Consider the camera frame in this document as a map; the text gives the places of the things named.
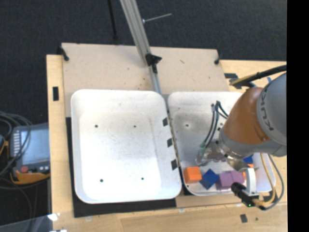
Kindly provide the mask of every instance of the electronic device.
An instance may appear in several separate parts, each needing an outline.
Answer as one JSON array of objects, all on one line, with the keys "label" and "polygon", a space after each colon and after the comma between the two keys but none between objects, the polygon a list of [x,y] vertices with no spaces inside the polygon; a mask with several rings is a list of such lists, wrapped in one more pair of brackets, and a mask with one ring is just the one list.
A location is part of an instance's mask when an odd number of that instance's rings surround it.
[{"label": "electronic device", "polygon": [[48,123],[13,128],[9,141],[9,159],[14,160],[11,179],[15,184],[31,184],[48,178]]}]

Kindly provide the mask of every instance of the black floor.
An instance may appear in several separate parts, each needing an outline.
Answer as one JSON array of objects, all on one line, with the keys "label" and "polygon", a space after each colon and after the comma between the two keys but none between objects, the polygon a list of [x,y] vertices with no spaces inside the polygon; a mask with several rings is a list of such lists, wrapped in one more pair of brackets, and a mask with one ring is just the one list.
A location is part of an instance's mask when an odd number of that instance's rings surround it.
[{"label": "black floor", "polygon": [[[111,1],[118,43],[133,45],[120,2]],[[144,19],[172,13],[145,24],[151,46],[218,49],[223,59],[286,61],[287,0],[137,3]],[[34,124],[48,121],[45,57],[62,42],[112,44],[107,0],[0,0],[0,111]],[[25,193],[35,216],[48,213],[46,183]],[[19,190],[0,189],[0,205],[0,225],[30,215]]]}]

